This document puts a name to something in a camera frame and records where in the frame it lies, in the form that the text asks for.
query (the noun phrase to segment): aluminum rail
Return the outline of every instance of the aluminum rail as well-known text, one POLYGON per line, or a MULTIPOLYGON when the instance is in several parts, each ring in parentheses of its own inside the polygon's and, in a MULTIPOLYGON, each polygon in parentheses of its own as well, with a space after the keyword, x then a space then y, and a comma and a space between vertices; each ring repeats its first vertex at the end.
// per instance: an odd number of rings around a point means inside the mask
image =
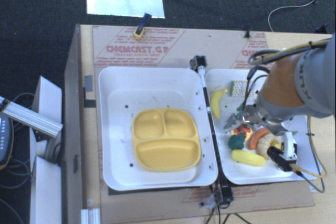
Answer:
POLYGON ((0 96, 0 113, 12 120, 33 128, 51 138, 56 138, 62 130, 63 124, 36 113, 0 96))

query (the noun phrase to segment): yellow banana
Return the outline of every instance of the yellow banana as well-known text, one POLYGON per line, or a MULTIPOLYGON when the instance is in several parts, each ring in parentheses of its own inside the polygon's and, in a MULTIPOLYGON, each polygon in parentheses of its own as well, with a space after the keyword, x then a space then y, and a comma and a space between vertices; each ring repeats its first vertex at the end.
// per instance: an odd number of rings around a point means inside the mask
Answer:
POLYGON ((212 115, 216 119, 220 119, 220 110, 219 110, 219 101, 222 98, 223 94, 227 92, 227 89, 224 89, 222 91, 218 90, 213 93, 213 95, 210 98, 210 107, 212 115))

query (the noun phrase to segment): yellow plastic tray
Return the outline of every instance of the yellow plastic tray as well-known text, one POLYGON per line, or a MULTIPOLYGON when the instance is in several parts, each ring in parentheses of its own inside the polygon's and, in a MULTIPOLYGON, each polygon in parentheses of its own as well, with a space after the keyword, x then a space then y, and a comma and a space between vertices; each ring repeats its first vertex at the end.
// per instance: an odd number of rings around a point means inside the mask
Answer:
POLYGON ((201 146, 194 119, 175 108, 147 109, 132 124, 135 156, 150 171, 173 172, 196 165, 201 146))

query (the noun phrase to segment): wooden table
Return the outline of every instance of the wooden table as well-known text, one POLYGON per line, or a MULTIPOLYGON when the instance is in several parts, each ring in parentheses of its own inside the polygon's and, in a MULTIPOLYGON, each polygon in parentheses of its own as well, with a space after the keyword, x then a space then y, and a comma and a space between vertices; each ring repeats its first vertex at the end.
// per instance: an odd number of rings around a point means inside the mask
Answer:
MULTIPOLYGON (((81 69, 82 79, 89 74, 94 73, 93 69, 93 35, 92 26, 80 26, 81 39, 81 69)), ((267 45, 269 48, 281 49, 306 42, 307 40, 315 41, 326 38, 326 35, 316 34, 290 34, 290 33, 265 33, 267 45)), ((96 99, 95 87, 91 92, 86 93, 87 99, 96 99)), ((85 149, 85 182, 84 199, 90 198, 92 204, 90 207, 100 207, 100 183, 99 183, 99 161, 98 161, 98 140, 97 136, 97 119, 95 108, 84 109, 84 149, 85 149)), ((259 212, 246 212, 241 215, 251 223, 334 223, 336 211, 336 178, 335 178, 335 119, 329 117, 325 119, 313 119, 312 131, 315 133, 314 141, 320 159, 324 163, 328 177, 324 180, 326 191, 324 194, 314 193, 313 199, 315 206, 303 208, 291 208, 282 210, 269 210, 259 212)), ((225 212, 222 211, 222 222, 225 218, 225 212)), ((172 220, 156 220, 144 223, 151 224, 187 224, 187 223, 204 223, 207 217, 182 218, 172 220)), ((214 215, 210 223, 218 223, 217 215, 214 215)), ((231 216, 227 223, 243 223, 236 216, 231 216)))

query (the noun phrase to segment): dark gray carpet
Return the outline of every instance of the dark gray carpet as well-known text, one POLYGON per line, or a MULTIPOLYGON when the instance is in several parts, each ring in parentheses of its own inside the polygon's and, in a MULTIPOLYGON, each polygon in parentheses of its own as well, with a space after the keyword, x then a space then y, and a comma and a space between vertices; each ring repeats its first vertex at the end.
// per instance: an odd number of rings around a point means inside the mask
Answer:
MULTIPOLYGON (((152 19, 151 26, 270 31, 268 14, 279 6, 302 5, 311 0, 163 0, 166 19, 152 19)), ((335 32, 335 0, 317 0, 298 9, 286 9, 271 17, 275 31, 313 33, 327 25, 335 32)), ((138 18, 86 14, 86 0, 0 0, 0 96, 13 99, 22 92, 35 92, 40 75, 64 86, 64 69, 76 23, 130 25, 138 18)), ((26 140, 18 136, 15 155, 28 156, 26 140)), ((0 184, 9 179, 0 172, 0 184)), ((4 191, 25 223, 29 219, 29 184, 4 191)), ((0 204, 0 223, 18 223, 0 204)))

